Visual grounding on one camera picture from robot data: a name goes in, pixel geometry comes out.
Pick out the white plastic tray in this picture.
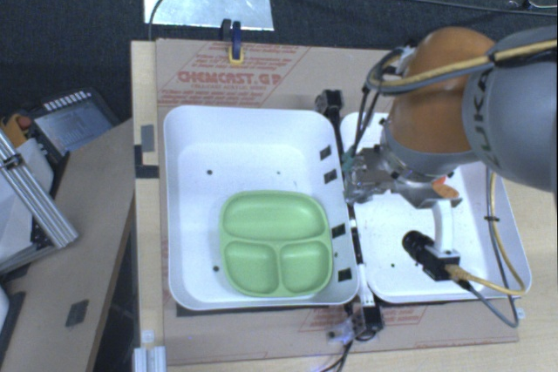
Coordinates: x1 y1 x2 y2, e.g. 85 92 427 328
339 112 534 305
162 104 361 313

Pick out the black cylinder on white bracket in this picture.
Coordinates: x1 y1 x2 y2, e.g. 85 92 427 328
401 197 462 281

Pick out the brown cardboard board red print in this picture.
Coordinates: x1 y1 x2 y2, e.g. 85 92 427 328
154 37 521 367

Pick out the green divided plate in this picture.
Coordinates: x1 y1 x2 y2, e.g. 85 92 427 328
218 189 335 299

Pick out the small orange toy piece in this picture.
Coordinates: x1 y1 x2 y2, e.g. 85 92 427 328
433 175 458 198

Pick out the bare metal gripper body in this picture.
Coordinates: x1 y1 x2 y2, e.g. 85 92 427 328
344 145 439 206

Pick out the black block with thin wires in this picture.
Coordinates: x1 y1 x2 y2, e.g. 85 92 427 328
314 89 344 116
353 301 385 342

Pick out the thin black and white rod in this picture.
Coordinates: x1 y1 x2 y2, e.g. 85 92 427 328
329 107 371 304

